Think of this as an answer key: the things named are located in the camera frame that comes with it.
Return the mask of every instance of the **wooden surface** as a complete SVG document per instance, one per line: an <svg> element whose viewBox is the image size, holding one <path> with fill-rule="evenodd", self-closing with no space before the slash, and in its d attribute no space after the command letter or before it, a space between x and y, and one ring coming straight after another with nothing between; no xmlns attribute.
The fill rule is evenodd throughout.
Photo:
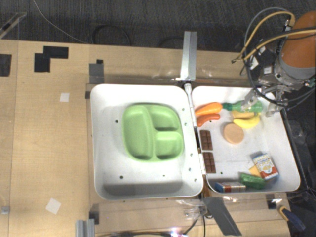
<svg viewBox="0 0 316 237"><path fill-rule="evenodd" d="M42 53L44 45L69 47L69 58L52 59L50 73L34 73L34 54ZM93 206L108 219L107 228L96 226L100 234L191 224L175 200L109 202L95 194L85 100L88 64L96 59L104 60L107 82L174 83L181 50L0 40L0 53L5 52L13 58L12 74L0 78L0 194L1 205L9 202L11 212L9 218L0 215L1 237L73 237L76 220L86 220ZM246 84L239 77L241 65L230 63L234 56L198 51L197 78ZM69 102L59 101L61 93L70 94ZM285 194L277 196L288 206ZM45 209L51 198L61 203L56 215ZM276 210L267 209L264 196L225 203L243 236L289 236L287 223ZM222 236L214 219L207 224L206 236ZM202 232L198 221L190 236Z"/></svg>

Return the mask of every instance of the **black floor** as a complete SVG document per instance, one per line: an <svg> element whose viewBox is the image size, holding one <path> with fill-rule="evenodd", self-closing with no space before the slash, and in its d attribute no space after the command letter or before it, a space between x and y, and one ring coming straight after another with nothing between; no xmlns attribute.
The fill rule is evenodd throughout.
<svg viewBox="0 0 316 237"><path fill-rule="evenodd" d="M182 48L184 31L197 31L199 50L240 51L252 17L260 10L283 7L297 17L315 10L316 0L35 0L53 24L80 41L143 47ZM6 39L78 42L48 24L32 0L0 0L0 26L17 12L27 16L19 32ZM285 17L265 23L256 40L282 30ZM296 134L297 151L310 187L315 184L315 94L288 112ZM312 204L306 212L306 200ZM300 236L315 236L315 200L295 200L292 210L309 222Z"/></svg>

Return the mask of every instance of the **carrot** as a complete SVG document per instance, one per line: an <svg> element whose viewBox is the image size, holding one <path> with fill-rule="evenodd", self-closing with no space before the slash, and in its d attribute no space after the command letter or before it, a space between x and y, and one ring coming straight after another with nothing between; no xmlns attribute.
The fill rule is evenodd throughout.
<svg viewBox="0 0 316 237"><path fill-rule="evenodd" d="M201 127L205 122L210 120L219 120L221 116L218 113L202 115L197 118L197 126Z"/></svg>
<svg viewBox="0 0 316 237"><path fill-rule="evenodd" d="M222 110L223 106L218 102L213 102L203 106L202 108L196 110L196 116L218 113Z"/></svg>

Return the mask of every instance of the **yellow cable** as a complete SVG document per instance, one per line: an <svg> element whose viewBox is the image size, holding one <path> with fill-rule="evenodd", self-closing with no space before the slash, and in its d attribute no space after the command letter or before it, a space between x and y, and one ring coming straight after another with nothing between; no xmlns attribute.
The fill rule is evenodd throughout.
<svg viewBox="0 0 316 237"><path fill-rule="evenodd" d="M283 38L283 37L287 37L287 36L292 36L292 35L297 35L297 34L312 34L312 33L316 33L316 29L311 29L311 30L303 30L303 31L299 31L299 32L295 32L295 33L284 33L282 35L279 35L277 37L268 39L265 42L262 42L260 44L258 44L249 54L247 54L246 57L244 57L243 59L237 59L237 61L242 61L242 60L247 60L249 59L258 49L260 49L261 47L265 46L266 44L269 44L277 39Z"/></svg>
<svg viewBox="0 0 316 237"><path fill-rule="evenodd" d="M295 15L289 11L277 11L277 12L274 12L274 13L271 13L269 14L268 16L266 16L264 19L262 19L258 25L255 27L255 29L252 31L250 37L248 38L247 42L246 42L246 45L243 47L243 49L241 50L241 52L239 53L239 55L233 60L233 61L236 61L240 58L240 56L242 56L242 54L245 52L246 48L248 47L250 41L252 40L253 36L255 35L255 33L257 32L257 30L259 29L259 27L266 21L268 20L269 18L273 17L273 16L276 16L276 15L280 15L280 14L288 14L291 16L291 19L290 19L290 22L289 22L289 26L290 27L293 27L294 26L294 23L295 23Z"/></svg>

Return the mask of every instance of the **green plate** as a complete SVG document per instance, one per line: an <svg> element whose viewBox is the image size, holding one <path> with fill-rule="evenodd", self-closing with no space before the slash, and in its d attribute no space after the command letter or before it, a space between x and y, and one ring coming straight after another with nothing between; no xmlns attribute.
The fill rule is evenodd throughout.
<svg viewBox="0 0 316 237"><path fill-rule="evenodd" d="M180 119L170 107L137 104L126 108L123 141L130 157L142 161L174 159L184 149Z"/></svg>

